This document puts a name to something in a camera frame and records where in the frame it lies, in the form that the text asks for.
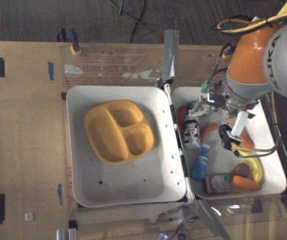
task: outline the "dark floor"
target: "dark floor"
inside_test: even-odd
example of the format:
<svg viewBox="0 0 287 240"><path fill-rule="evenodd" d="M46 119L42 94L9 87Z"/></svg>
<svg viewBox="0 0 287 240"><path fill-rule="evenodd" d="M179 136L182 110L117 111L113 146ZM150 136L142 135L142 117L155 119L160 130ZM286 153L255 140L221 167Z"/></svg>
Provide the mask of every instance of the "dark floor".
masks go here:
<svg viewBox="0 0 287 240"><path fill-rule="evenodd" d="M236 44L237 37L211 26L233 15L274 16L286 1L125 0L119 15L109 0L0 0L0 41L56 42L61 28L74 28L80 42L162 44L164 30L176 28L182 45ZM112 2L119 6L121 0ZM125 13L141 24L134 29ZM287 152L287 98L277 95L276 109ZM282 162L287 175L287 159Z"/></svg>

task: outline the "small white square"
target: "small white square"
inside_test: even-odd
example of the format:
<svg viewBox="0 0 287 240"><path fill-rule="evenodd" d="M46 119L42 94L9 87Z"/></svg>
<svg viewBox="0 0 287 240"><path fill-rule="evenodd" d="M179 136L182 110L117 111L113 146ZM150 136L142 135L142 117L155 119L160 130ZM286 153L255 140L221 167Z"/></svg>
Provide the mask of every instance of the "small white square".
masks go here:
<svg viewBox="0 0 287 240"><path fill-rule="evenodd" d="M34 220L34 213L33 212L25 213L24 214L24 220L26 222L30 222L30 221Z"/></svg>

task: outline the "blue bottle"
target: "blue bottle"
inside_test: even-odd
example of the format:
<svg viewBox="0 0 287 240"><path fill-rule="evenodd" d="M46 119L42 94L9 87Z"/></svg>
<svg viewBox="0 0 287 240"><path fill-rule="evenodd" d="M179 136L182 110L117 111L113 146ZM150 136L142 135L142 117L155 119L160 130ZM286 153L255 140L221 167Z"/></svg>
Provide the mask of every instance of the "blue bottle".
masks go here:
<svg viewBox="0 0 287 240"><path fill-rule="evenodd" d="M201 153L198 155L196 162L191 170L191 178L195 181L202 182L205 178L205 172L208 166L208 152L210 146L203 144Z"/></svg>

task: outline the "orange plastic dish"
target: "orange plastic dish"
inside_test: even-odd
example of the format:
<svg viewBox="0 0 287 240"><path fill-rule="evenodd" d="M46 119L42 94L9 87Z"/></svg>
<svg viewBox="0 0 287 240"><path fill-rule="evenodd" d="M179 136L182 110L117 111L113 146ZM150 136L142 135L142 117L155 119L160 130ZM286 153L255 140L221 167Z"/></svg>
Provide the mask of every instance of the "orange plastic dish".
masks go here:
<svg viewBox="0 0 287 240"><path fill-rule="evenodd" d="M149 152L155 143L151 127L129 100L98 105L84 117L84 127L96 155L109 165L121 165Z"/></svg>

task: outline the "blue marker strip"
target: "blue marker strip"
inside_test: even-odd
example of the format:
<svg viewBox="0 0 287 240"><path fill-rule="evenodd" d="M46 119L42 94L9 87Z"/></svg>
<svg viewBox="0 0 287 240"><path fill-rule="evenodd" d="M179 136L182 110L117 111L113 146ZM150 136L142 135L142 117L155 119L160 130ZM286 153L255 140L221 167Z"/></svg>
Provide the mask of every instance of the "blue marker strip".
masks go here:
<svg viewBox="0 0 287 240"><path fill-rule="evenodd" d="M60 205L63 206L63 188L61 184L58 184L57 193L58 193Z"/></svg>
<svg viewBox="0 0 287 240"><path fill-rule="evenodd" d="M55 80L54 76L54 64L52 62L48 62L48 73L49 73L49 77L50 77L50 81Z"/></svg>

